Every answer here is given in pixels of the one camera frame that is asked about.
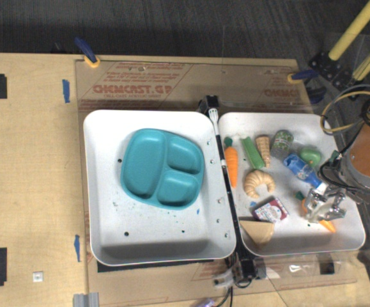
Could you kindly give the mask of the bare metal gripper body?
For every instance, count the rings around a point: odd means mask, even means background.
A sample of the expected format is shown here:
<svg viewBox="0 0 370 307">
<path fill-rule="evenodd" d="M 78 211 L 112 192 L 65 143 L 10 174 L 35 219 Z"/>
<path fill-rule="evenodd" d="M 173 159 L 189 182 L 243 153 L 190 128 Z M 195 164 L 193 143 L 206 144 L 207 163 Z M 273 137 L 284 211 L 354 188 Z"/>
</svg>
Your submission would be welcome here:
<svg viewBox="0 0 370 307">
<path fill-rule="evenodd" d="M 358 187 L 330 184 L 326 188 L 326 195 L 337 196 L 339 193 L 342 193 L 345 198 L 350 198 L 358 205 L 364 203 L 362 197 L 360 196 L 362 191 Z"/>
</svg>

